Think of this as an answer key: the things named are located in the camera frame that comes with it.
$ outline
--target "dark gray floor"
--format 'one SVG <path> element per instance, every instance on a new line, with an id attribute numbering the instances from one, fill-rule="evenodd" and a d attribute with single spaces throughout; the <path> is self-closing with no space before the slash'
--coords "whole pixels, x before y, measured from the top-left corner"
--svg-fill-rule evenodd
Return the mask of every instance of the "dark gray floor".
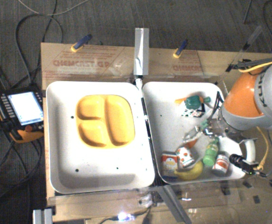
<path id="1" fill-rule="evenodd" d="M 55 0 L 22 0 L 42 14 L 54 11 Z M 57 0 L 56 12 L 63 12 L 84 0 Z M 187 38 L 187 49 L 239 51 L 257 26 L 262 33 L 249 52 L 272 51 L 272 0 L 252 0 L 246 22 L 245 12 L 250 0 L 90 0 L 54 18 L 63 31 L 62 43 L 75 43 L 92 34 L 89 44 L 134 46 L 135 28 L 150 29 L 151 48 L 177 48 Z M 0 0 L 0 70 L 5 86 L 12 87 L 26 76 L 24 63 L 15 43 L 17 24 L 33 14 L 17 0 Z M 24 19 L 18 29 L 18 40 L 30 71 L 38 65 L 40 42 L 49 19 L 32 16 Z M 60 42 L 61 32 L 55 21 L 46 33 L 46 42 Z M 41 86 L 40 71 L 36 83 Z M 27 79 L 18 87 L 29 83 Z M 0 159 L 8 149 L 0 131 Z M 37 154 L 31 144 L 16 145 L 27 168 L 31 170 Z M 45 207 L 44 161 L 30 181 L 31 209 Z M 16 181 L 24 171 L 14 150 L 1 169 L 2 180 Z M 0 199 L 1 223 L 26 223 L 29 199 L 27 187 L 13 190 Z M 5 189 L 0 186 L 0 195 Z"/>

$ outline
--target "white cable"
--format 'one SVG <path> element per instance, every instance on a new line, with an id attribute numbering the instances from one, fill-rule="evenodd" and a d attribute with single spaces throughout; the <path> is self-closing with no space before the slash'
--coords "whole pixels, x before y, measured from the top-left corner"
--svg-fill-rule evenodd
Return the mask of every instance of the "white cable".
<path id="1" fill-rule="evenodd" d="M 28 10 L 30 10 L 31 12 L 36 13 L 36 14 L 41 14 L 41 13 L 39 13 L 39 12 L 37 12 L 37 11 L 35 11 L 35 10 L 29 8 L 29 7 L 28 7 L 25 3 L 23 3 L 21 0 L 18 0 L 18 1 L 19 1 L 22 5 L 24 5 Z M 56 16 L 56 15 L 65 14 L 65 13 L 67 13 L 67 12 L 73 10 L 74 8 L 76 8 L 76 7 L 78 7 L 78 6 L 80 6 L 80 5 L 84 4 L 84 3 L 86 3 L 87 1 L 89 1 L 89 0 L 84 0 L 83 2 L 81 2 L 81 3 L 79 3 L 79 4 L 75 5 L 75 6 L 73 6 L 73 7 L 69 8 L 69 9 L 67 9 L 67 10 L 64 11 L 64 12 L 61 12 L 61 13 L 53 13 L 53 14 L 45 14 L 45 15 L 46 15 L 46 16 Z"/>

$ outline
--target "white plastic tray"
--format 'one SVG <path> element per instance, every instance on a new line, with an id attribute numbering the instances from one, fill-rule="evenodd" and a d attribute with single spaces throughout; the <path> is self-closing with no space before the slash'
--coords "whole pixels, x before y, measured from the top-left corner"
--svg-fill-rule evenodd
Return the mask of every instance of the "white plastic tray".
<path id="1" fill-rule="evenodd" d="M 223 97 L 220 89 L 211 83 L 148 82 L 143 86 L 143 96 L 160 176 L 162 176 L 162 153 L 175 152 L 182 145 L 185 133 L 210 115 L 218 91 Z M 206 113 L 201 118 L 181 116 L 181 109 L 174 103 L 176 99 L 192 95 L 211 97 L 211 102 L 205 106 Z M 208 137 L 202 135 L 192 148 L 191 151 L 196 161 L 203 158 L 208 142 Z M 242 155 L 240 146 L 233 140 L 224 137 L 220 138 L 219 143 L 221 151 L 225 151 L 229 155 Z M 211 167 L 204 167 L 202 174 L 195 180 L 183 181 L 163 178 L 163 181 L 169 184 L 182 184 L 239 179 L 244 175 L 245 173 L 240 168 L 231 164 L 224 177 L 215 176 L 211 172 Z"/>
<path id="2" fill-rule="evenodd" d="M 79 138 L 75 110 L 87 95 L 119 95 L 132 110 L 135 138 L 127 146 L 97 149 Z M 155 178 L 141 93 L 129 83 L 51 83 L 46 91 L 50 181 L 61 194 L 133 189 L 150 186 Z"/>

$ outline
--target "yellow divided plate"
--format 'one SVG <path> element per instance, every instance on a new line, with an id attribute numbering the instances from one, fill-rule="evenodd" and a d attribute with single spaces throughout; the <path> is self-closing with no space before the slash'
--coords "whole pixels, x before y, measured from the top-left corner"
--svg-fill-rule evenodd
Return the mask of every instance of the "yellow divided plate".
<path id="1" fill-rule="evenodd" d="M 76 115 L 79 136 L 92 147 L 122 147 L 135 137 L 131 107 L 121 96 L 84 96 L 77 103 Z"/>

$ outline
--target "green bottle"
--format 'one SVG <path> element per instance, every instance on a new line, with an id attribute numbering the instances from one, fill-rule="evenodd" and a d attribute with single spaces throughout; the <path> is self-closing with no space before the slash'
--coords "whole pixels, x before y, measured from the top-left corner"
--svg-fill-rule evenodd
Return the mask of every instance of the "green bottle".
<path id="1" fill-rule="evenodd" d="M 214 139 L 211 142 L 209 142 L 209 144 L 207 145 L 205 156 L 202 159 L 202 162 L 206 166 L 213 166 L 215 164 L 216 156 L 219 151 L 218 142 L 219 142 L 219 138 L 214 137 Z"/>

